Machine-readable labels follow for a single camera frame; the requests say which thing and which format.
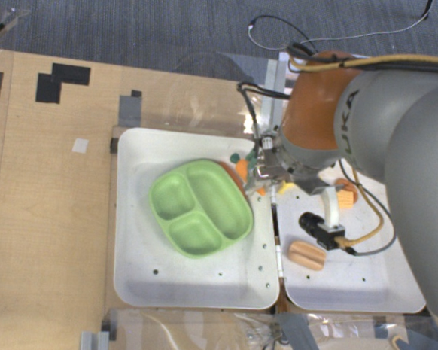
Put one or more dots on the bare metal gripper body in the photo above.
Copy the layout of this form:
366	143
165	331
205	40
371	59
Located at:
274	169

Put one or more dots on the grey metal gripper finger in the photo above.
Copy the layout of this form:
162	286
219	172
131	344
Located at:
254	186

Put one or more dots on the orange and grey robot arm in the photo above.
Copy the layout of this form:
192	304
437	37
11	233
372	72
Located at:
378	119

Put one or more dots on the brown sausage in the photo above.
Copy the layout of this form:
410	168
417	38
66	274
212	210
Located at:
236	176

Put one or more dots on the orange carrot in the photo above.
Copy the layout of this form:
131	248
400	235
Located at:
241	168

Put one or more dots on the yellow banana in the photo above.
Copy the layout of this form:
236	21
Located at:
286	188

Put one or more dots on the green divided plate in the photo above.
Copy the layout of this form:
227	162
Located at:
201	207

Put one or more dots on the thin black and white rod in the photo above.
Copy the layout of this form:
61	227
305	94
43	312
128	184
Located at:
278	250

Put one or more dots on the yellow and orange block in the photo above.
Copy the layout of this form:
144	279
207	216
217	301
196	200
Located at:
346	201

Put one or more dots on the tan bread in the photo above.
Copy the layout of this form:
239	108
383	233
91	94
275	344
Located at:
306	254

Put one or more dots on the white plastic tray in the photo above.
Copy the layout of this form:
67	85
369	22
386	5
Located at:
349	290
139	277

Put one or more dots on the pale wood board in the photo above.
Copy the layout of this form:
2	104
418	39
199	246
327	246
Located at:
50	202

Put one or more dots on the black cylinder on white bracket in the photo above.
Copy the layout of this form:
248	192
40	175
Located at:
322	229

